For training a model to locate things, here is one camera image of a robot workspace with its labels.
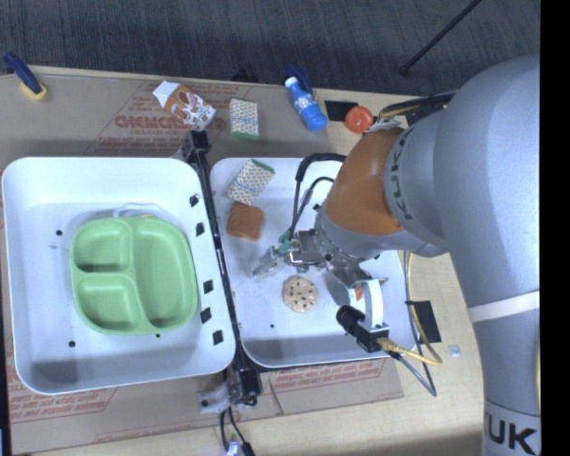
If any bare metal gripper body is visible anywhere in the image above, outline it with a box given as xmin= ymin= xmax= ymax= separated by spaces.
xmin=288 ymin=229 xmax=371 ymax=288

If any tan chocolate chip biscuit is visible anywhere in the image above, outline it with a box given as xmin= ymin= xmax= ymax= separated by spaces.
xmin=280 ymin=274 xmax=320 ymax=314

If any thin black and white rod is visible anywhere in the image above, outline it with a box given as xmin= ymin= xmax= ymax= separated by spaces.
xmin=195 ymin=147 xmax=251 ymax=377

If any brown toy bread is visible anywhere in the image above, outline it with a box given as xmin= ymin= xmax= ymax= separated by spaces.
xmin=225 ymin=200 xmax=266 ymax=242

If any white plastic tray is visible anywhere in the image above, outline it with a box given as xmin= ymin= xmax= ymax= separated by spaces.
xmin=208 ymin=156 xmax=420 ymax=370
xmin=0 ymin=155 xmax=238 ymax=396

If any patterned white box, green end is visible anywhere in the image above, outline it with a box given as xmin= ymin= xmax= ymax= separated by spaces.
xmin=228 ymin=98 xmax=260 ymax=142
xmin=226 ymin=158 xmax=276 ymax=207

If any green divided plate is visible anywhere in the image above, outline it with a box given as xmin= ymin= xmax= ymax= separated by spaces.
xmin=68 ymin=216 xmax=200 ymax=337

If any orange round object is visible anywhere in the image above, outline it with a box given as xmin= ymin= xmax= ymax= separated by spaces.
xmin=344 ymin=104 xmax=375 ymax=135

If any blue bottle with white cap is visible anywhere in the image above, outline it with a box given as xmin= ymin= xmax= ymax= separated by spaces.
xmin=284 ymin=75 xmax=330 ymax=134

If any white and orange carton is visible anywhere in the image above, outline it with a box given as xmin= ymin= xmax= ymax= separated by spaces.
xmin=152 ymin=80 xmax=218 ymax=133

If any brown cardboard board, red print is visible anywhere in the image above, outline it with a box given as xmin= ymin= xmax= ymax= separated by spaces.
xmin=0 ymin=64 xmax=406 ymax=456

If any black cylinder on white bracket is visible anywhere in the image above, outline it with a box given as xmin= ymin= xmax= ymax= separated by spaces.
xmin=335 ymin=277 xmax=391 ymax=354

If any black block with thin wires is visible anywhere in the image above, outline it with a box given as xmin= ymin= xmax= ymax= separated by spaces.
xmin=188 ymin=129 xmax=212 ymax=157
xmin=235 ymin=367 xmax=262 ymax=402

